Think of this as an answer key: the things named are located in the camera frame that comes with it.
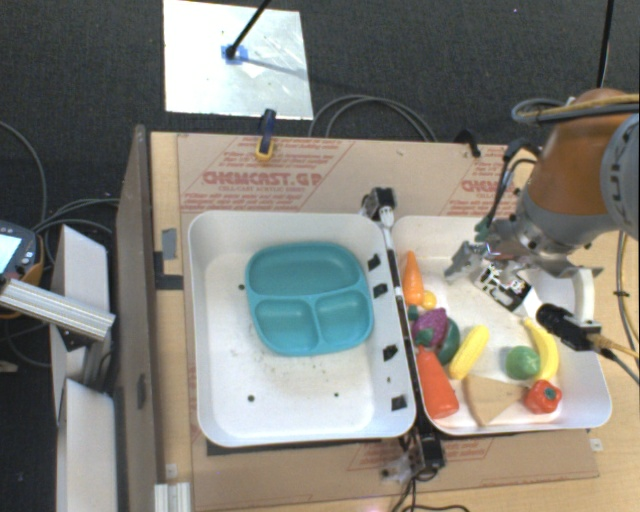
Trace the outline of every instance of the blue plate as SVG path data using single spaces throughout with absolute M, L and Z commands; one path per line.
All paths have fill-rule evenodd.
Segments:
M 367 280 L 355 256 L 340 245 L 268 247 L 253 255 L 245 278 L 256 331 L 279 354 L 346 350 L 371 333 Z

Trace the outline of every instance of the black and yellow clamp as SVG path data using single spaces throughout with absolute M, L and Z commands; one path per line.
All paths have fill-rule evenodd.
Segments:
M 276 126 L 276 111 L 270 108 L 264 111 L 260 124 L 258 125 L 258 133 L 260 138 L 256 145 L 256 158 L 261 162 L 267 162 L 273 156 L 273 132 Z

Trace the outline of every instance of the black floor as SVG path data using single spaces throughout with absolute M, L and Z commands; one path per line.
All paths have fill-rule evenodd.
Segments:
M 272 7 L 301 13 L 316 111 L 345 94 L 371 94 L 414 108 L 442 141 L 467 127 L 485 143 L 520 136 L 542 143 L 545 132 L 515 125 L 510 108 L 596 85 L 606 2 L 274 0 Z M 606 85 L 638 90 L 639 33 L 640 4 L 617 2 Z M 40 154 L 49 213 L 75 199 L 119 195 L 138 123 L 150 130 L 256 130 L 255 119 L 168 114 L 163 87 L 160 0 L 0 2 L 0 121 Z M 308 125 L 280 122 L 277 130 L 304 135 Z M 354 109 L 333 134 L 415 139 L 402 120 L 375 106 Z M 0 179 L 0 219 L 34 225 L 41 201 L 34 164 L 2 130 Z M 108 209 L 81 213 L 112 218 Z M 14 332 L 22 327 L 11 325 Z M 19 346 L 47 358 L 41 335 L 21 338 Z M 4 340 L 0 359 L 16 361 Z M 0 510 L 55 508 L 50 395 L 44 370 L 21 364 L 16 374 L 0 374 Z

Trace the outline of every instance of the yellow corn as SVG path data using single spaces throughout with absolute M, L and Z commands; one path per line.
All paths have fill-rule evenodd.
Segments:
M 542 327 L 537 326 L 533 320 L 526 318 L 524 326 L 531 333 L 533 342 L 540 355 L 540 371 L 534 377 L 535 380 L 550 380 L 558 371 L 560 358 L 558 346 L 553 336 Z
M 471 329 L 449 365 L 449 375 L 452 379 L 461 380 L 467 376 L 488 341 L 489 329 L 487 327 L 476 325 Z

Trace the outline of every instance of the toy carrot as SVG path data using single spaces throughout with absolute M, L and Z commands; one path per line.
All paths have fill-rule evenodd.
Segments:
M 424 300 L 424 284 L 418 267 L 418 260 L 413 251 L 407 253 L 407 266 L 402 278 L 402 294 L 407 305 L 421 306 Z
M 460 404 L 438 357 L 420 346 L 416 364 L 422 398 L 429 417 L 431 419 L 446 418 L 458 412 Z

